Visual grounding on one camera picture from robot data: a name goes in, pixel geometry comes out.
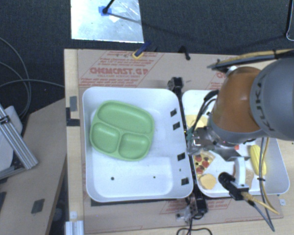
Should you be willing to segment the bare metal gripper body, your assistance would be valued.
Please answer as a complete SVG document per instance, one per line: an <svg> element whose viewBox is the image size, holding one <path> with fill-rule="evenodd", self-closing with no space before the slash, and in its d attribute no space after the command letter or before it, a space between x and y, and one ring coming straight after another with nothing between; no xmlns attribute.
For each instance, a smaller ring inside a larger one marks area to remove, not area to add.
<svg viewBox="0 0 294 235"><path fill-rule="evenodd" d="M190 143L202 146L202 151L214 152L216 149L235 149L234 144L227 143L219 138L211 127L194 130L190 135Z"/></svg>

